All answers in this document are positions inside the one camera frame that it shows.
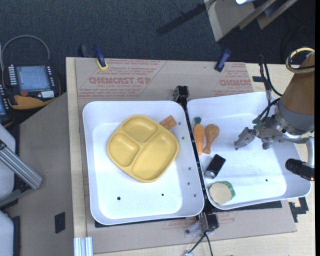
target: wooden table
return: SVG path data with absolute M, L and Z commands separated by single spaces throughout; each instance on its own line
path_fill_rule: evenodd
M 250 77 L 260 76 L 257 64 L 246 64 Z M 271 81 L 278 91 L 283 92 L 292 77 L 284 65 L 268 65 Z M 73 230 L 75 238 L 87 237 L 86 214 L 84 201 L 84 186 L 82 173 L 82 159 L 79 133 L 79 115 L 76 85 L 75 58 L 66 58 L 67 73 L 67 99 L 68 121 L 70 139 L 70 162 L 71 162 L 71 187 L 73 207 Z M 263 91 L 262 83 L 254 82 L 251 78 L 254 91 Z M 307 150 L 303 146 L 298 147 L 302 160 L 307 158 Z M 309 207 L 307 214 L 298 216 L 296 224 L 297 232 L 277 235 L 264 235 L 232 240 L 211 242 L 215 256 L 300 256 L 315 254 L 315 187 L 312 183 L 311 192 L 306 196 Z M 96 254 L 99 256 L 163 256 L 182 255 L 191 249 L 194 244 L 182 244 L 156 248 L 138 249 Z M 200 243 L 193 251 L 195 255 L 209 255 L 207 242 Z

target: blue clamp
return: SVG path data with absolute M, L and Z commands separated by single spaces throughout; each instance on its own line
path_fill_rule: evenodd
M 104 58 L 104 55 L 102 54 L 102 51 L 100 50 L 100 48 L 94 44 L 93 45 L 93 50 L 95 52 L 95 55 L 96 55 L 96 63 L 98 64 L 99 68 L 102 70 L 102 71 L 105 71 L 108 69 L 108 64 Z
M 225 62 L 230 57 L 230 55 L 231 55 L 231 51 L 229 49 L 225 49 L 224 52 L 222 53 L 222 55 L 219 57 L 219 60 L 218 60 L 217 64 L 215 65 L 214 69 L 216 71 L 221 72 L 225 66 Z

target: white tray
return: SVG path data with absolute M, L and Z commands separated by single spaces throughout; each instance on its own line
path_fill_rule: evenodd
M 226 159 L 214 179 L 204 176 L 208 199 L 218 209 L 230 210 L 303 197 L 311 189 L 310 181 L 285 167 L 287 159 L 300 159 L 293 143 L 274 143 L 271 148 L 264 150 L 261 140 L 255 138 L 249 145 L 235 150 L 234 141 L 238 135 L 245 127 L 253 128 L 252 120 L 266 106 L 264 92 L 194 99 L 187 104 L 192 126 L 195 124 L 194 118 L 201 117 L 204 126 L 215 124 L 220 128 L 219 136 L 211 145 L 211 153 L 199 156 L 203 172 L 215 154 Z M 208 188 L 218 181 L 229 181 L 235 190 L 235 197 L 224 204 L 215 203 L 209 196 Z
M 14 251 L 14 223 L 0 211 L 0 255 L 12 256 Z
M 117 127 L 133 115 L 160 122 L 172 115 L 170 131 L 179 143 L 177 157 L 156 181 L 140 182 L 116 166 L 107 142 Z M 173 101 L 93 101 L 82 113 L 88 165 L 90 209 L 103 225 L 116 225 L 198 215 L 204 196 L 185 112 Z

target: toy food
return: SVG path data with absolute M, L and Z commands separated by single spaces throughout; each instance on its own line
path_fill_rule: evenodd
M 193 127 L 193 136 L 196 144 L 196 149 L 198 151 L 198 155 L 200 156 L 204 147 L 205 127 L 202 124 L 200 124 L 200 117 L 196 117 L 194 121 L 195 126 Z
M 211 153 L 211 144 L 214 142 L 216 137 L 218 137 L 220 129 L 215 124 L 208 124 L 205 127 L 205 138 L 206 138 L 206 146 L 203 149 L 203 153 L 210 154 Z
M 177 125 L 177 122 L 172 115 L 169 115 L 167 118 L 163 119 L 159 124 L 170 130 L 171 128 Z
M 236 192 L 230 182 L 218 181 L 210 186 L 209 195 L 215 203 L 221 205 L 230 201 Z

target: screen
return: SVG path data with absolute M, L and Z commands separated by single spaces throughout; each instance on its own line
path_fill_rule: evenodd
M 17 66 L 21 91 L 46 91 L 50 90 L 50 83 L 46 71 L 46 66 Z

